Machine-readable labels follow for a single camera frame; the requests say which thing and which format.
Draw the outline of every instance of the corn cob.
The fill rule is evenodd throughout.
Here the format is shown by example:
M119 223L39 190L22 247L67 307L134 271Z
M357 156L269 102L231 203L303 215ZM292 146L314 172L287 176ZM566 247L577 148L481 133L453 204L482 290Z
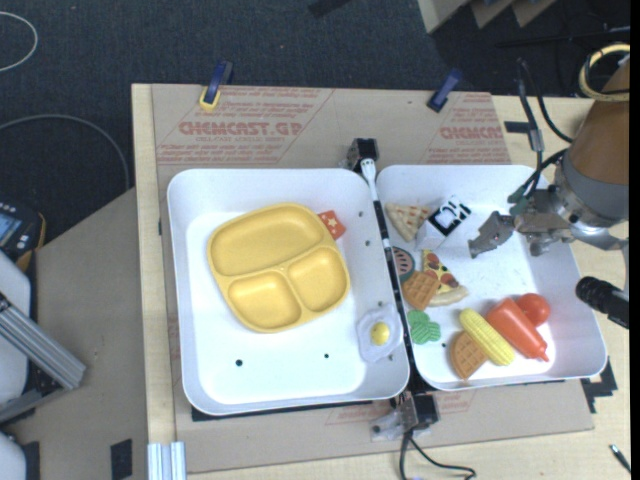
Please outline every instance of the corn cob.
M513 347L480 313L470 308L463 309L460 313L460 324L493 363L506 366L513 362Z

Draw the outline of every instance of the waffle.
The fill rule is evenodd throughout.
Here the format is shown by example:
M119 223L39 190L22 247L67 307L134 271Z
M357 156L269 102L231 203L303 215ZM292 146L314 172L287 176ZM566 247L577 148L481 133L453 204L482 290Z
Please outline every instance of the waffle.
M456 335L449 347L453 369L462 380L467 380L488 360L480 346L465 331Z
M436 278L416 270L402 283L402 295L414 308L424 311L440 286Z

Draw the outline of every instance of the white tray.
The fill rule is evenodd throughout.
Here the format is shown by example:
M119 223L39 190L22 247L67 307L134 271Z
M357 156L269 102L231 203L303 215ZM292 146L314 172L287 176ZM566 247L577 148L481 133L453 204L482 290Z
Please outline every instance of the white tray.
M183 387L212 415L388 399L409 378L407 351L361 359L359 317L393 303L380 232L365 181L345 169L192 169L167 192L176 275ZM271 204L334 210L346 226L337 240L351 278L345 301L294 329L262 334L227 307L207 262L209 236L222 223Z
M438 342L413 345L416 367L433 387L457 390L504 384L554 381L597 375L606 364L607 352L594 312L575 295L580 274L571 248L555 243L541 256L529 253L518 233L497 249L471 259L468 243L478 236L478 228L491 212L508 215L507 197L533 172L529 167L498 166L391 166L377 180L381 202L427 205L437 208L444 198L456 195L472 214L435 252L470 294L451 306L429 307L427 314L440 324ZM541 180L539 187L547 186ZM413 253L421 266L420 251L407 243L388 225L393 245ZM552 308L547 323L538 328L548 343L549 362L525 359L516 354L509 366L486 362L463 382L450 366L448 345L462 328L458 313L470 307L484 314L503 297L526 292L543 295ZM412 309L405 303L405 310Z

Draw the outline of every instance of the table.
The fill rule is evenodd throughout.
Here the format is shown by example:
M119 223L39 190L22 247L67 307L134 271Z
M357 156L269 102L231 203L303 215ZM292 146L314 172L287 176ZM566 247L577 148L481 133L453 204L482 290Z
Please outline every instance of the table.
M516 97L493 97L501 122L522 121L524 113ZM557 126L575 132L591 105L588 100L553 98L547 102ZM151 443L176 440L172 380L169 367L162 245L158 235L160 209L155 165L154 118L151 86L132 87L136 194L140 244L140 275L144 327L144 362L148 438ZM535 101L532 108L544 123ZM533 165L534 156L523 135L503 130L513 163ZM564 147L551 131L543 128L547 151ZM624 226L619 233L627 233ZM624 262L617 253L604 253L590 246L573 244L582 275L592 275L616 286L624 284ZM629 332L598 314L618 383L613 397L600 398L594 414L595 429L567 435L551 435L472 445L442 447L430 453L439 462L473 467L480 478L622 478L626 472L608 446L615 443L630 459L630 368ZM441 471L420 463L411 452L407 471L437 477ZM398 453L381 453L306 463L189 475L197 480L243 478L397 478Z

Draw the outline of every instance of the yellow plate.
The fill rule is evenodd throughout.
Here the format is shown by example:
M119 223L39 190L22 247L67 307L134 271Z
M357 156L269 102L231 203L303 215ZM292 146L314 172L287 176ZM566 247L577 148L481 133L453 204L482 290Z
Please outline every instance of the yellow plate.
M255 331L276 332L318 318L350 289L335 240L306 206L283 203L226 222L207 244L227 304Z

